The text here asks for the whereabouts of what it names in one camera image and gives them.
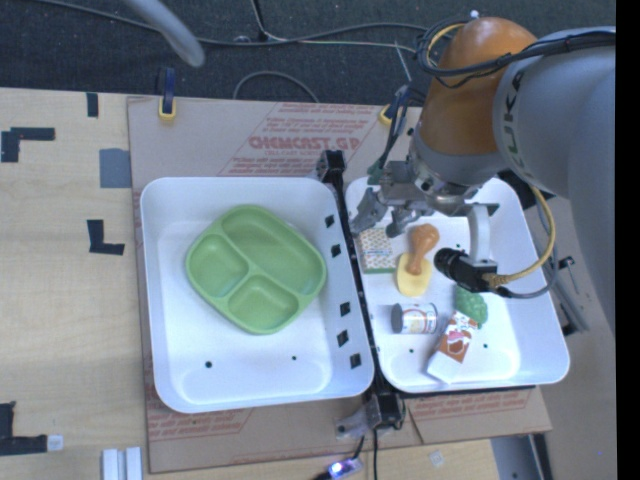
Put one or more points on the small white can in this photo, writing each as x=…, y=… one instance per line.
x=417, y=318

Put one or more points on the green grapes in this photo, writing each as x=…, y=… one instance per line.
x=471, y=305

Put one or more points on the white and brown carton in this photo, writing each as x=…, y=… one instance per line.
x=450, y=350

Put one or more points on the black cylinder on white bracket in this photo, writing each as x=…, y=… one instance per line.
x=467, y=263

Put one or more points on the yellow potato chip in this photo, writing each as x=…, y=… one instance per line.
x=412, y=282

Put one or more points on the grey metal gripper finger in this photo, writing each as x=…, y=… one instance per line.
x=397, y=224
x=364, y=214

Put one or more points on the white plastic tray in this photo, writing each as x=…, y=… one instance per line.
x=505, y=338
x=195, y=348

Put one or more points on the thin black rod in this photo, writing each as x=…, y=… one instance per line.
x=361, y=288

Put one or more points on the green divided plate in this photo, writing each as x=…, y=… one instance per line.
x=255, y=268

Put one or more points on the patterned small packet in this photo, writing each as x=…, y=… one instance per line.
x=375, y=251

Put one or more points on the orange chicken drumstick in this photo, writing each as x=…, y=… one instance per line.
x=421, y=246

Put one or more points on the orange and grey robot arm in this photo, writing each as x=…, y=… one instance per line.
x=505, y=113

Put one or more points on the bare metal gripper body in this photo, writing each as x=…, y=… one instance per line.
x=417, y=190

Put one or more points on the brown cardboard board red print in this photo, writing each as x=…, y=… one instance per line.
x=210, y=138

